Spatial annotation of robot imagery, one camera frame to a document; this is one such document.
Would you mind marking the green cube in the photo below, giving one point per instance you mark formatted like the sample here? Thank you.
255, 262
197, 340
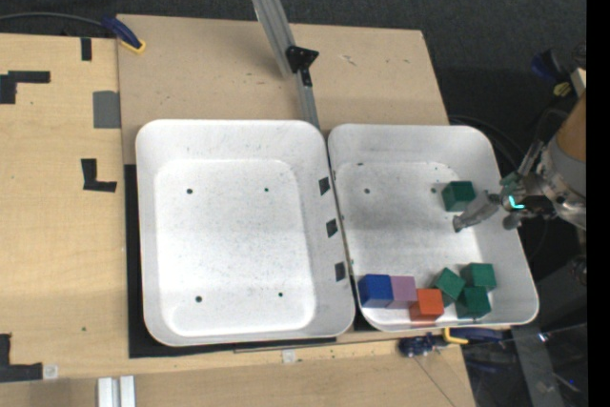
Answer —
449, 283
480, 275
458, 196
474, 302

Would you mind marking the orange cube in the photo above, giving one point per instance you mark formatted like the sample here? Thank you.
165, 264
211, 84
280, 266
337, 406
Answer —
429, 302

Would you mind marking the blue cube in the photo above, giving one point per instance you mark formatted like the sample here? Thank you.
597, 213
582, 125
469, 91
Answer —
375, 290

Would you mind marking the white plastic tray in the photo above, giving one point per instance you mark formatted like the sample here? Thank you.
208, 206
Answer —
405, 233
229, 243

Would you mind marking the purple cube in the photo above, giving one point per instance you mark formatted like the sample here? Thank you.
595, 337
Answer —
403, 289

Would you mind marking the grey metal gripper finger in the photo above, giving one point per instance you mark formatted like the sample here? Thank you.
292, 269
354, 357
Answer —
476, 210
512, 220

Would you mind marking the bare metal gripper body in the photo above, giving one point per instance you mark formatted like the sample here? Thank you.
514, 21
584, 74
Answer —
541, 200

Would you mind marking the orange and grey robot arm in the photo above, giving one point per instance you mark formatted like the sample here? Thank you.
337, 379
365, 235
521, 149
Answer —
574, 133

